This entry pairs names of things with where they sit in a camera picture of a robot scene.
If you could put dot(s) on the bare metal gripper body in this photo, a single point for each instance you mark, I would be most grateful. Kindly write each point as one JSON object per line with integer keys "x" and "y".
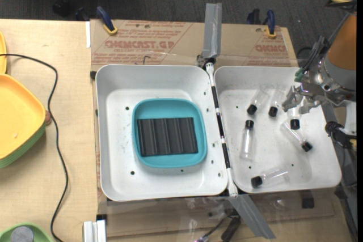
{"x": 314, "y": 85}

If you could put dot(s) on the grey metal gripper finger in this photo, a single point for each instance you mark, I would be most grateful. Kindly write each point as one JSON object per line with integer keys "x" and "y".
{"x": 308, "y": 106}
{"x": 290, "y": 99}

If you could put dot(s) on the clear plastic bottle black cap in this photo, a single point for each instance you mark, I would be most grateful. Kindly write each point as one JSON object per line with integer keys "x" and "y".
{"x": 295, "y": 123}
{"x": 257, "y": 181}
{"x": 306, "y": 146}
{"x": 252, "y": 109}
{"x": 249, "y": 124}
{"x": 273, "y": 111}

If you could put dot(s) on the white plastic tray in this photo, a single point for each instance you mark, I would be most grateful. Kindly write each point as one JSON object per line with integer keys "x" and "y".
{"x": 272, "y": 156}
{"x": 119, "y": 133}

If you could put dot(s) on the thin black and white rod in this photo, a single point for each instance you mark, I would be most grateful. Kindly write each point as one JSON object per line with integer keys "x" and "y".
{"x": 217, "y": 105}

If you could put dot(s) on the brown cardboard board red print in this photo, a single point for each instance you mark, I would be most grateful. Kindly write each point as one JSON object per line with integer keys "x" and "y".
{"x": 175, "y": 42}

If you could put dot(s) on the black ribbed insert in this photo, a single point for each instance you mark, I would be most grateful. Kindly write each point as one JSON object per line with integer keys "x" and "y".
{"x": 167, "y": 136}

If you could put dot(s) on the blue plate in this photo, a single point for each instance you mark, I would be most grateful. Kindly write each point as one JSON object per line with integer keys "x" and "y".
{"x": 147, "y": 110}

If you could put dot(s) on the brown round biscuit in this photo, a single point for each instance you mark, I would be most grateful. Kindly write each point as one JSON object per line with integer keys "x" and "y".
{"x": 48, "y": 119}

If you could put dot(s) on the green plate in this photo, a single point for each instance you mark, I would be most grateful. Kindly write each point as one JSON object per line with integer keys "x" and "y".
{"x": 31, "y": 154}
{"x": 42, "y": 233}

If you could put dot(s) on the yellow plate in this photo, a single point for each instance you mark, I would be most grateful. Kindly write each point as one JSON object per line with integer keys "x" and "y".
{"x": 17, "y": 116}

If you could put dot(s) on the grey can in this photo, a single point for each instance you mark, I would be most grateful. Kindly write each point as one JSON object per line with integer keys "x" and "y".
{"x": 22, "y": 234}

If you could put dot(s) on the black cylinder on white bracket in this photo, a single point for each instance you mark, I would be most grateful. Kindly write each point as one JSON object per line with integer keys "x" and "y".
{"x": 337, "y": 133}

